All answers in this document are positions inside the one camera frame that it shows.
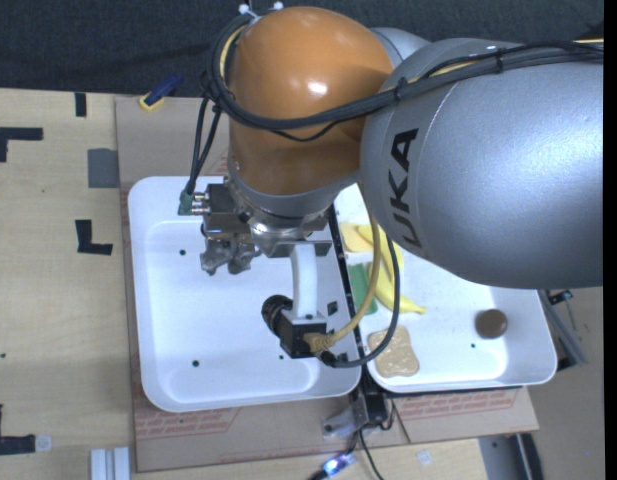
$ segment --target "black connector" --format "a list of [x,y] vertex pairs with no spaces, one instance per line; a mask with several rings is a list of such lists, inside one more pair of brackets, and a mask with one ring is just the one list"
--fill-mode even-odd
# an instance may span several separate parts
[[319,354],[319,359],[326,366],[333,366],[337,362],[337,356],[329,350],[324,350]]
[[279,344],[290,357],[314,357],[310,345],[304,341],[308,333],[326,333],[326,322],[292,321],[289,313],[292,310],[292,299],[284,295],[268,297],[261,307],[261,316],[268,328],[279,337]]
[[380,394],[366,395],[366,410],[368,411],[368,425],[383,425],[388,420],[386,398]]

